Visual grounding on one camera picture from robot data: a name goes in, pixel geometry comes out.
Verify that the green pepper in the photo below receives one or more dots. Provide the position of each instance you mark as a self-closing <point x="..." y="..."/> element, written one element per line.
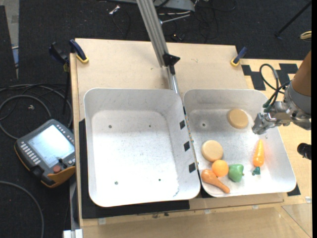
<point x="236" y="173"/>

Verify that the white plastic tray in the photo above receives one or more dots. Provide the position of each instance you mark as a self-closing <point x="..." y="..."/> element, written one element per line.
<point x="237" y="142"/>
<point x="138" y="152"/>

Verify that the orange pear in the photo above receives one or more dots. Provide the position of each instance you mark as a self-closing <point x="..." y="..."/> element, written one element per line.
<point x="211" y="178"/>

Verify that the black cylinder on white bracket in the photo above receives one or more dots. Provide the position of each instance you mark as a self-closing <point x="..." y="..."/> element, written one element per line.
<point x="304" y="151"/>

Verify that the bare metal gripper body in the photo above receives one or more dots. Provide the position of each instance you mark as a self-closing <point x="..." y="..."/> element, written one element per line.
<point x="282" y="114"/>

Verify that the pale wood board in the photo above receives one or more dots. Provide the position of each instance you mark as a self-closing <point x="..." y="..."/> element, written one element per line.
<point x="128" y="66"/>

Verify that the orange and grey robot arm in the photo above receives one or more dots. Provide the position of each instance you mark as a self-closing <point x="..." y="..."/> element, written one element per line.
<point x="302" y="78"/>

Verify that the orange ball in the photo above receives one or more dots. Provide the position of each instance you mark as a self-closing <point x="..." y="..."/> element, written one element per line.
<point x="220" y="168"/>

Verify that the orange carrot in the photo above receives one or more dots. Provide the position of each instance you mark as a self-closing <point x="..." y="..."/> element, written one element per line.
<point x="258" y="155"/>

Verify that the beige round biscuit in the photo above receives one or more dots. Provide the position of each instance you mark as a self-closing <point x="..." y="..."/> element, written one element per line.
<point x="212" y="150"/>
<point x="237" y="118"/>

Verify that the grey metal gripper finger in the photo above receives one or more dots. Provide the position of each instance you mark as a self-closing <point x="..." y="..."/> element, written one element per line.
<point x="258" y="123"/>
<point x="265" y="129"/>

